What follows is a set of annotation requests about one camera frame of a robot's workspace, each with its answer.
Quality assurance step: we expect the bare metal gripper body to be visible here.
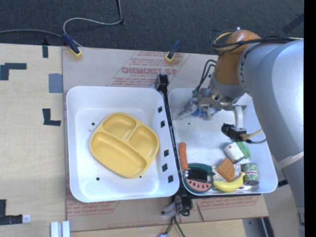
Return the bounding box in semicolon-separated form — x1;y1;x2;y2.
196;87;236;111

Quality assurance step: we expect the blue and white packet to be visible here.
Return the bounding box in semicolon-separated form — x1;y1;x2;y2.
191;105;218;119

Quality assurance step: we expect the white plastic tray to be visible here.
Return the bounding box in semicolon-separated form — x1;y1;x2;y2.
66;85;180;203
167;87;278;196

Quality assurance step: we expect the thin black and white rod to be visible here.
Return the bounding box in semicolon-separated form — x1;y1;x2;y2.
160;89;189;198

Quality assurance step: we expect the white can with orange dot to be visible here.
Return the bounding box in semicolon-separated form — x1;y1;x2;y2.
223;142;245;164

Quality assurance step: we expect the green bean pod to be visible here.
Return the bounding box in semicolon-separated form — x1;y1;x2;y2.
236;140;251;158

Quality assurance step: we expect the dark green curved piece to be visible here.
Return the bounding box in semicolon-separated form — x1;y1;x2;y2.
187;162;216;176

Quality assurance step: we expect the brown waffle biscuit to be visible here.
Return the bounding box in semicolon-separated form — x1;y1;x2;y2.
216;157;236;182

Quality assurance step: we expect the white printed packet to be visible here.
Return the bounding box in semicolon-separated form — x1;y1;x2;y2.
210;163;242;183

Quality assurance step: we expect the green and white can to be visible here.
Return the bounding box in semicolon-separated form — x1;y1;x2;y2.
241;162;260;186

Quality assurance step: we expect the red and green watermelon slice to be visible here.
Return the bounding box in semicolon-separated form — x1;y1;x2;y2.
185;178;213;194

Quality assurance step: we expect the yellow banana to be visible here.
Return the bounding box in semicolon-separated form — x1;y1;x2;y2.
212;172;246;193

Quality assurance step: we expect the yellow divided plate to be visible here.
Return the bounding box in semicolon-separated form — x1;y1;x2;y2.
88;112;160;179

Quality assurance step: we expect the brown cardboard board red print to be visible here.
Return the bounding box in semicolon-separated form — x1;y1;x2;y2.
61;45;270;232

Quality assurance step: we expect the black cylinder on white bracket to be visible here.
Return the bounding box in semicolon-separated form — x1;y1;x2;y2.
221;105;248;143

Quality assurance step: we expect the black block with thin wires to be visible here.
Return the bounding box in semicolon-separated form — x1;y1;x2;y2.
154;74;170;91
172;195;194;216

